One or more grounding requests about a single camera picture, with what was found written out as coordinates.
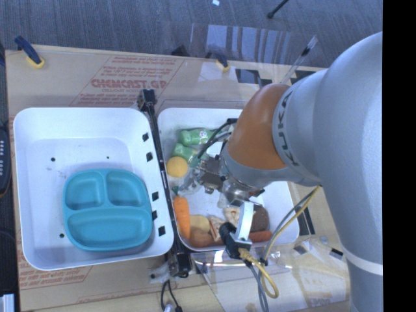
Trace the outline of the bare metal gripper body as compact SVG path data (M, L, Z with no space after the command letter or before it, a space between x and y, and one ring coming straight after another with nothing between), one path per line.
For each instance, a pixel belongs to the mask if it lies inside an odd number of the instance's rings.
M223 204L243 204L250 201L249 186L234 178L219 157L202 160L197 169L196 180L204 187L205 193L219 192Z

